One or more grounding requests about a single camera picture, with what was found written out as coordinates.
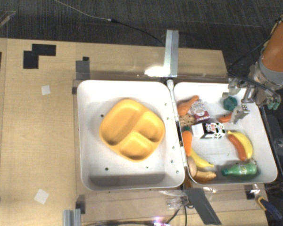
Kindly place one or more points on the pale wood board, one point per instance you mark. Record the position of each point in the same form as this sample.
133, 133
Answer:
37, 126

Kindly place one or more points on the brown toy bread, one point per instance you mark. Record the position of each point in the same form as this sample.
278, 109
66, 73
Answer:
205, 176

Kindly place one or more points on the brown toy potato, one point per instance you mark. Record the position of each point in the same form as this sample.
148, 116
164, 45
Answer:
192, 167

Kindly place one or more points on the short orange sausage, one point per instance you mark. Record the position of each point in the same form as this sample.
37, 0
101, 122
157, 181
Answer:
224, 118

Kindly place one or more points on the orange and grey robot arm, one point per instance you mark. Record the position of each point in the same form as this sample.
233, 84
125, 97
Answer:
279, 50

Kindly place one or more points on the green broccoli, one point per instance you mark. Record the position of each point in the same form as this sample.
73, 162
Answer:
230, 103

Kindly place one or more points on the orange toy chicken drumstick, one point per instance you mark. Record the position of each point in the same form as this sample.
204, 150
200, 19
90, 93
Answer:
184, 107

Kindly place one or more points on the white plastic tray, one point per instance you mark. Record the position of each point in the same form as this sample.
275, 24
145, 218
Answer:
217, 149
92, 168

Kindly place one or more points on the red and white carton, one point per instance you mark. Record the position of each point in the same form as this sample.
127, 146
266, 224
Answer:
200, 112

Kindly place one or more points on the long orange sausage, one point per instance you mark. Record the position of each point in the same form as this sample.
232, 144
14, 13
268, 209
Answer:
237, 147

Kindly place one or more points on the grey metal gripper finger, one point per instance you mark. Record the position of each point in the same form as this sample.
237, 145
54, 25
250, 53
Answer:
241, 113
231, 89

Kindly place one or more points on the yellow divided plate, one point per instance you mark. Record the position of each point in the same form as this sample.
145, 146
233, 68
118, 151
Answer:
129, 126

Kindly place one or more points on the cow print milk carton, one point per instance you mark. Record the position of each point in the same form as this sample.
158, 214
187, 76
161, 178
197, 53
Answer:
212, 131

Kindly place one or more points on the orange carrot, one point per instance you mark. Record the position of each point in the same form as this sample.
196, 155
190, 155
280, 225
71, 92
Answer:
187, 140

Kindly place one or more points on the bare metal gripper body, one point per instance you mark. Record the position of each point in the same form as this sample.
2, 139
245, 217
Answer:
260, 89

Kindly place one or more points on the brown round biscuit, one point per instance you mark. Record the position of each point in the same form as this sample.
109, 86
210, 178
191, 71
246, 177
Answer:
186, 120

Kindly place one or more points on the yellow banana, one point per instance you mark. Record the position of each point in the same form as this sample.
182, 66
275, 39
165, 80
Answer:
247, 142
200, 161

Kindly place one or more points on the green plastic bottle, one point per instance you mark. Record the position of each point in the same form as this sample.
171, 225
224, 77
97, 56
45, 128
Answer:
240, 170

